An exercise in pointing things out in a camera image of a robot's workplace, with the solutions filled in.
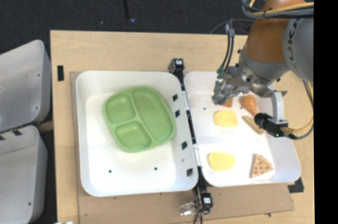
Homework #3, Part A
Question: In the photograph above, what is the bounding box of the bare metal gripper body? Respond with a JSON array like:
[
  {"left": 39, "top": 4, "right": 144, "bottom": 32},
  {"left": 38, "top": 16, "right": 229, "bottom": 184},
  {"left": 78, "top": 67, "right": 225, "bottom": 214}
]
[{"left": 218, "top": 66, "right": 276, "bottom": 98}]

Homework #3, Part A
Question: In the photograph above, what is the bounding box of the orange toy chicken drumstick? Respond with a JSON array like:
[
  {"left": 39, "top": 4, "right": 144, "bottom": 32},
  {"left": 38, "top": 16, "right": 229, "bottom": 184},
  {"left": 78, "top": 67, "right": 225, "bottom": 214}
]
[{"left": 240, "top": 94, "right": 260, "bottom": 116}]

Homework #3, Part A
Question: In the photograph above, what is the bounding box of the yellow toy slice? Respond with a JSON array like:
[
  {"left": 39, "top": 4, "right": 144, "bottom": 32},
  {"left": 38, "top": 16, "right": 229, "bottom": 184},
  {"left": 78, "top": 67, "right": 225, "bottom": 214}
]
[
  {"left": 212, "top": 109, "right": 239, "bottom": 127},
  {"left": 206, "top": 152, "right": 236, "bottom": 172}
]

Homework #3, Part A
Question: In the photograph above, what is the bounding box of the thin black and white rod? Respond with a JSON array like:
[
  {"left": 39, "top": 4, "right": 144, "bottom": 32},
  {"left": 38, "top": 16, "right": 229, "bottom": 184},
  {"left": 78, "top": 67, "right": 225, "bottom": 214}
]
[{"left": 177, "top": 71, "right": 205, "bottom": 193}]

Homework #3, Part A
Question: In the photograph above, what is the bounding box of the white plastic tray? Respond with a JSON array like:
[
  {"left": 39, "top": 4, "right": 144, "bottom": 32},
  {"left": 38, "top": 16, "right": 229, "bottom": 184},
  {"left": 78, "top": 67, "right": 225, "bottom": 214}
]
[
  {"left": 183, "top": 70, "right": 302, "bottom": 188},
  {"left": 75, "top": 70, "right": 200, "bottom": 198}
]

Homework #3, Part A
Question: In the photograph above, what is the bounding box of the green divided plate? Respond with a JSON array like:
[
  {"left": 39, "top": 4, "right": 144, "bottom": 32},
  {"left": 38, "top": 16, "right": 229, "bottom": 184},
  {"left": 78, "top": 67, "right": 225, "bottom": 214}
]
[{"left": 103, "top": 85, "right": 177, "bottom": 153}]

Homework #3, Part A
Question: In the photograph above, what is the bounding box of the toy pizza slice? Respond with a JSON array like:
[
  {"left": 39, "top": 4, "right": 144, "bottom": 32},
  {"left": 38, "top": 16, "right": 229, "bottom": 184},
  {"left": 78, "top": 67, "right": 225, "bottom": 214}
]
[{"left": 249, "top": 153, "right": 275, "bottom": 179}]

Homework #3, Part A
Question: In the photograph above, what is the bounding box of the black cylinder on white bracket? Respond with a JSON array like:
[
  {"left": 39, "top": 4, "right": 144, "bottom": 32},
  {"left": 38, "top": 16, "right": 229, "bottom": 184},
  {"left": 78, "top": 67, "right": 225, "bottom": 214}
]
[{"left": 253, "top": 90, "right": 290, "bottom": 138}]

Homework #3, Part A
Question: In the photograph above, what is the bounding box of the black block with thin wires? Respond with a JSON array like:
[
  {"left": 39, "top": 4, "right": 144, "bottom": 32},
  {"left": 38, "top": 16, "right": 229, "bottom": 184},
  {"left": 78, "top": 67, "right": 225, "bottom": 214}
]
[
  {"left": 168, "top": 58, "right": 185, "bottom": 73},
  {"left": 198, "top": 192, "right": 214, "bottom": 209}
]

